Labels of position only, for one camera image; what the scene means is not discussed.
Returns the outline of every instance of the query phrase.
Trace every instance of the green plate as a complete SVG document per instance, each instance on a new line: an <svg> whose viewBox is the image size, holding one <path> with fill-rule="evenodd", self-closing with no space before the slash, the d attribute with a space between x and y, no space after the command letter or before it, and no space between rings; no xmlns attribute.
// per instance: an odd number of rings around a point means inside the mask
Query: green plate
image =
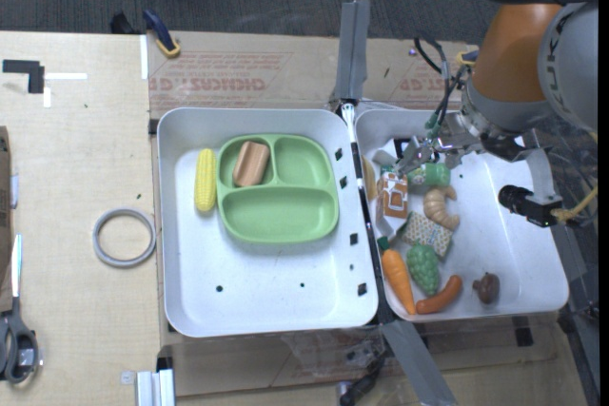
<svg viewBox="0 0 609 406"><path fill-rule="evenodd" d="M246 141L270 149L259 184L236 186L232 171ZM218 153L218 206L226 229L255 243L322 238L339 218L334 172L322 147L303 136L256 134L231 139Z"/></svg>

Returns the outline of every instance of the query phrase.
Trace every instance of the scissors handle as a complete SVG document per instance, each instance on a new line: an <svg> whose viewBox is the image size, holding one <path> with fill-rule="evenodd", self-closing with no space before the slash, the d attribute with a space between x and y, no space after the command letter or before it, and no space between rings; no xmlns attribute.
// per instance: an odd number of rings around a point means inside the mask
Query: scissors handle
<svg viewBox="0 0 609 406"><path fill-rule="evenodd" d="M0 318L0 366L3 358L6 358L4 366L4 377L8 382L18 384L28 378L33 372L38 362L38 342L33 332L21 320L19 313L19 298L12 299L12 312ZM9 349L6 348L7 336L9 339ZM31 364L19 363L19 351L33 351L33 361Z"/></svg>

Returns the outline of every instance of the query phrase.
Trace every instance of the yellow corn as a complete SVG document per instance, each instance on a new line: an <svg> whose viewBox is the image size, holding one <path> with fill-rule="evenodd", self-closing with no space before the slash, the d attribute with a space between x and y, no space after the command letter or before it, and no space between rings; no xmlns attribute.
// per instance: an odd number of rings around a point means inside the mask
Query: yellow corn
<svg viewBox="0 0 609 406"><path fill-rule="evenodd" d="M202 212L216 204L216 154L211 149L203 149L197 158L194 204Z"/></svg>

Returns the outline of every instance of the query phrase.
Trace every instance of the black clamp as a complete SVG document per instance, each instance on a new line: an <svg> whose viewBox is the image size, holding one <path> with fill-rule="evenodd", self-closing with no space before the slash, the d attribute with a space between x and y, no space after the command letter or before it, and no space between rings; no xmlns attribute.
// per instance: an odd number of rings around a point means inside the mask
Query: black clamp
<svg viewBox="0 0 609 406"><path fill-rule="evenodd" d="M3 60L2 71L5 73L27 73L28 93L43 93L45 90L45 67L37 61Z"/></svg>

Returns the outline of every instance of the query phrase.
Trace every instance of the scissors blade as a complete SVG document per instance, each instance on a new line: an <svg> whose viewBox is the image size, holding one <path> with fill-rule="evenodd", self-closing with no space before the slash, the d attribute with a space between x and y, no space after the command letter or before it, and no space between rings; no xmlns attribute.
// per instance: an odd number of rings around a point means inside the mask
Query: scissors blade
<svg viewBox="0 0 609 406"><path fill-rule="evenodd" d="M21 281L21 234L15 235L15 242L12 246L12 255L10 257L10 269L12 295L14 298L19 298L19 282Z"/></svg>

